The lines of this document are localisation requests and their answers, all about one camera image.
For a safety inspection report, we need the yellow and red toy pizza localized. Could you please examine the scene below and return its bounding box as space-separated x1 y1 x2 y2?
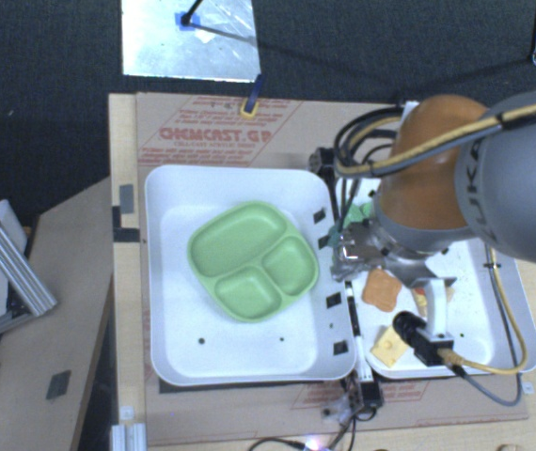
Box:
411 286 456 319

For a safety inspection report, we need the brown cardboard board, red print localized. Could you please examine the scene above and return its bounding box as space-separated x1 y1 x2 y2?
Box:
134 92 530 445

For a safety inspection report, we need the white plastic tray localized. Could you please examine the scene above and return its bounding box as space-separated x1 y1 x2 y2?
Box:
144 164 358 388
332 176 536 381

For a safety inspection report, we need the black block with thin wires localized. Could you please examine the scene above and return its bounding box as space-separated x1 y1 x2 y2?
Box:
341 377 386 412
308 146 340 179

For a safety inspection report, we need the light green toy vegetable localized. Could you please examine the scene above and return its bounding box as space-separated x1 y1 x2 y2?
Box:
342 201 378 229

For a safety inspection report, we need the thin black and white rod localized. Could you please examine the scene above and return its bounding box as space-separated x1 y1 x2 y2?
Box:
323 169 373 385

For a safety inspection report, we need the orange toy bread slice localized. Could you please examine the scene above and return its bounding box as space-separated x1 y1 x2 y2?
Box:
361 268 403 314

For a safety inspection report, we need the green divided plate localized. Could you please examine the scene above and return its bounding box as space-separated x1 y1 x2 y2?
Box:
186 200 321 324

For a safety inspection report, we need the black cylinder on white bracket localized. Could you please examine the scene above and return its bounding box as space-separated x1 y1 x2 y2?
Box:
392 275 458 368

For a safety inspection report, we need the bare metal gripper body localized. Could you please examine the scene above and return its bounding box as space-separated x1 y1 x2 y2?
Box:
330 221 432 287

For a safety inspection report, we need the yellow toy cheese wedge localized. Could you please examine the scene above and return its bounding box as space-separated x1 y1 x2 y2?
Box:
370 325 411 369

